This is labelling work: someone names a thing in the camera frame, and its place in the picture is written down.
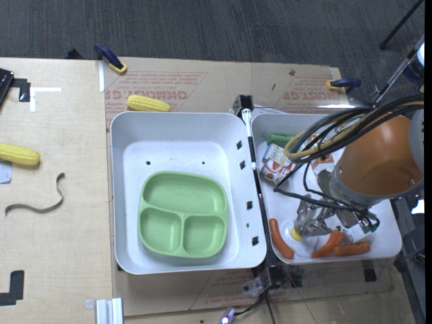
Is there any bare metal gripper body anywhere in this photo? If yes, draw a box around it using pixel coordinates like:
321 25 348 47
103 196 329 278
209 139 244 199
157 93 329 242
296 169 360 229

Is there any orange carrot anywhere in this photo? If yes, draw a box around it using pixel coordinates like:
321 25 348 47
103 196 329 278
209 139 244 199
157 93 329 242
310 229 346 259
333 240 371 258

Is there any orange sausage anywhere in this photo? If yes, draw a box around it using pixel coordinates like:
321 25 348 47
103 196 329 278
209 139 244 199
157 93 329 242
268 217 295 260

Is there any white and orange juice carton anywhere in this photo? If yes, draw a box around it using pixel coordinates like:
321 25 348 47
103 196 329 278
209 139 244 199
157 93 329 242
259 142 296 186

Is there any white plastic tray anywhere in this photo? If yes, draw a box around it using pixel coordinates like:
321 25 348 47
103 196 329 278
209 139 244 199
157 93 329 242
109 111 268 275
250 112 404 266

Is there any green toy vegetable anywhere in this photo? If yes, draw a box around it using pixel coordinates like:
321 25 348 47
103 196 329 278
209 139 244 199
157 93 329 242
266 132 296 147

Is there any thin black and white rod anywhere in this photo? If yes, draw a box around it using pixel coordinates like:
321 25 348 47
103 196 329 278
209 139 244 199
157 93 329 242
241 108 273 268

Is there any green divided plate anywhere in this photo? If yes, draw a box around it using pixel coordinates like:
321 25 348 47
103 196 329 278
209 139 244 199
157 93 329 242
137 171 230 259

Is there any brown cardboard board red print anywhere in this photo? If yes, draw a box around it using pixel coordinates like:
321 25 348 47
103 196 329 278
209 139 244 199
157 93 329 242
103 56 396 318

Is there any yellow corn cob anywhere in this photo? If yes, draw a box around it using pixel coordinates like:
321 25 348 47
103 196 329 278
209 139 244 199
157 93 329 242
0 142 42 167
126 94 172 113

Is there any grey curled strip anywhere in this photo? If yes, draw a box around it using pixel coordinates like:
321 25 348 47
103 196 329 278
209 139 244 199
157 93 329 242
4 172 66 217

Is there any black block with thin wires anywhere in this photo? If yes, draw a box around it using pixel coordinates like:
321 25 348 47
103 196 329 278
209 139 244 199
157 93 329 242
265 264 288 288
232 94 254 116

